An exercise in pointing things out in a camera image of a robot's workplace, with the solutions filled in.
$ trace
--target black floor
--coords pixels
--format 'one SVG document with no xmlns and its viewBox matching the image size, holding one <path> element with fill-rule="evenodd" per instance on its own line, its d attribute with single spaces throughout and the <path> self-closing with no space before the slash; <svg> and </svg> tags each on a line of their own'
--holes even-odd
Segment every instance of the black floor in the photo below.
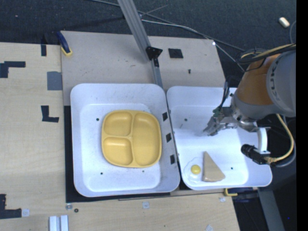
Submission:
<svg viewBox="0 0 308 231">
<path fill-rule="evenodd" d="M 117 3 L 116 0 L 103 0 Z M 141 12 L 152 12 L 142 18 L 187 26 L 214 38 L 216 43 L 235 58 L 241 50 L 272 49 L 296 42 L 297 0 L 134 0 Z M 42 40 L 58 44 L 59 30 L 130 34 L 120 8 L 114 4 L 90 0 L 0 0 L 0 42 L 36 43 Z M 291 24 L 283 28 L 278 19 Z M 203 38 L 183 28 L 144 22 L 148 35 Z M 224 51 L 218 49 L 225 77 L 242 77 L 243 73 Z M 275 124 L 273 117 L 264 123 Z M 296 137 L 296 119 L 289 126 Z M 281 127 L 269 133 L 269 150 L 283 153 L 288 139 Z M 273 190 L 286 231 L 297 230 L 296 164 L 273 170 Z M 266 231 L 266 221 L 259 199 L 250 198 L 234 206 L 241 231 Z"/>
</svg>

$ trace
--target white tray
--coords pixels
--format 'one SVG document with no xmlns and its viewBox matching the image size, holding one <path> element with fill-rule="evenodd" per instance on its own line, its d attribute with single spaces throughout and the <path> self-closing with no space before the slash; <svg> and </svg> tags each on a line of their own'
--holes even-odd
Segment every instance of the white tray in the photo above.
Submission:
<svg viewBox="0 0 308 231">
<path fill-rule="evenodd" d="M 242 128 L 222 130 L 216 136 L 201 136 L 210 117 L 221 102 L 223 88 L 171 87 L 167 92 L 171 123 L 179 157 L 181 176 L 193 190 L 234 187 L 263 187 L 272 180 L 268 165 L 258 165 L 241 153 L 245 143 L 258 145 L 257 133 Z M 228 98 L 224 106 L 230 104 Z M 217 182 L 201 181 L 190 167 L 203 167 L 203 153 L 207 151 L 226 178 Z"/>
<path fill-rule="evenodd" d="M 114 110 L 140 110 L 153 114 L 162 132 L 162 154 L 147 168 L 114 166 L 101 148 L 104 116 Z M 166 94 L 154 84 L 79 84 L 71 91 L 74 185 L 86 197 L 167 193 L 180 183 Z"/>
</svg>

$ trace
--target yellow divided plate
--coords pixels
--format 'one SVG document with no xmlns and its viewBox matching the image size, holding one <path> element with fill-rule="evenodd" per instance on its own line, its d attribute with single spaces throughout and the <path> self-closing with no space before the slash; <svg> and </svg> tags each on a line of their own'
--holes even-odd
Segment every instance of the yellow divided plate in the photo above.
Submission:
<svg viewBox="0 0 308 231">
<path fill-rule="evenodd" d="M 158 120 L 143 111 L 118 110 L 108 113 L 102 126 L 102 150 L 106 160 L 113 165 L 154 165 L 162 152 Z"/>
</svg>

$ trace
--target black connector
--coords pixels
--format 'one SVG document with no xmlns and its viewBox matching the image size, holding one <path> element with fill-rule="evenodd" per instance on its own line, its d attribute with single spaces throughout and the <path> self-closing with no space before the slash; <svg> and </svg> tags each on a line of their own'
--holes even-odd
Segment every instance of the black connector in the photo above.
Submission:
<svg viewBox="0 0 308 231">
<path fill-rule="evenodd" d="M 264 159 L 265 156 L 269 156 L 269 154 L 260 154 L 256 151 L 256 147 L 249 144 L 244 144 L 241 148 L 241 152 L 251 158 L 257 164 L 267 164 L 267 161 Z"/>
</svg>

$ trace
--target black square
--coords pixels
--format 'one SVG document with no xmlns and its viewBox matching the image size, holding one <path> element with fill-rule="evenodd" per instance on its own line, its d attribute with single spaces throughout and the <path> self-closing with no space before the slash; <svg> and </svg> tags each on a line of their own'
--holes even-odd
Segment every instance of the black square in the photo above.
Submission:
<svg viewBox="0 0 308 231">
<path fill-rule="evenodd" d="M 180 49 L 168 49 L 170 58 L 184 58 Z"/>
</svg>

